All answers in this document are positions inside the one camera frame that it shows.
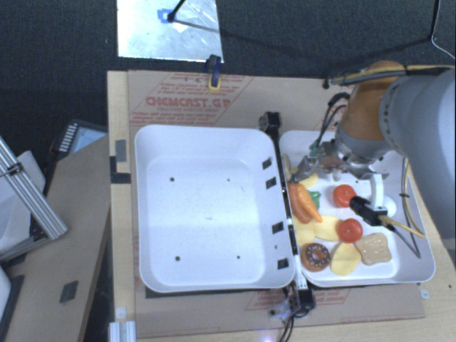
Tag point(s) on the black cylinder on white bracket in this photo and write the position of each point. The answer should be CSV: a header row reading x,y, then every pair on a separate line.
x,y
367,210

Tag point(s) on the white plastic tray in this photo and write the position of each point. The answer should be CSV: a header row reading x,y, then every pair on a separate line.
x,y
392,269
203,219

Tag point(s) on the brown sprinkled doughnut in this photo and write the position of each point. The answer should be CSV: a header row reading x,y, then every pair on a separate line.
x,y
315,256

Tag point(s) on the brown cardboard board, red print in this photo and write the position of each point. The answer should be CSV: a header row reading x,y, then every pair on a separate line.
x,y
185,102

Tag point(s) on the yellow potato chip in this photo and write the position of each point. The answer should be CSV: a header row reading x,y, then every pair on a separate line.
x,y
327,228
345,259
303,233

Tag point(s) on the green toy leaf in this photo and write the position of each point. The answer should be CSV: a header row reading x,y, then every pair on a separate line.
x,y
315,198

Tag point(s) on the thin black and white rod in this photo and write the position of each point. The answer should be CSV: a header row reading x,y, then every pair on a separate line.
x,y
285,191

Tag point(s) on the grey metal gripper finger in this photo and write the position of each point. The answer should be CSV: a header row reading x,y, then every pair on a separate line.
x,y
302,166
314,169

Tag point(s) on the beige bread slice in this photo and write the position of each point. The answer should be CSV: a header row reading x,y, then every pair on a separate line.
x,y
374,248

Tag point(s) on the red tomato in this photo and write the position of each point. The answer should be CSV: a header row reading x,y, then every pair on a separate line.
x,y
350,230
343,195

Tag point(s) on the orange carrot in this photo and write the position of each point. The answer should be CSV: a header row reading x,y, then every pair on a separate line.
x,y
309,203

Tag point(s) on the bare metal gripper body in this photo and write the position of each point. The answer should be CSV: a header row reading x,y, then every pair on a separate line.
x,y
331,159

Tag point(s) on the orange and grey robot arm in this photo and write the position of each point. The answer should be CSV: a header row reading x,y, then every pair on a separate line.
x,y
420,119

